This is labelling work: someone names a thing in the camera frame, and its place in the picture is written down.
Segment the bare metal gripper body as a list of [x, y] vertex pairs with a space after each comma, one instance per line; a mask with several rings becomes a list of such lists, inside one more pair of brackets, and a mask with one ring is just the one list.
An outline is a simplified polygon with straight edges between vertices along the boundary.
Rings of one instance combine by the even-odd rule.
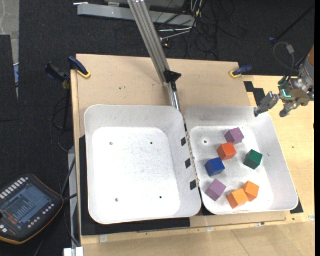
[[284, 77], [279, 84], [279, 97], [286, 105], [306, 106], [314, 100], [314, 79]]

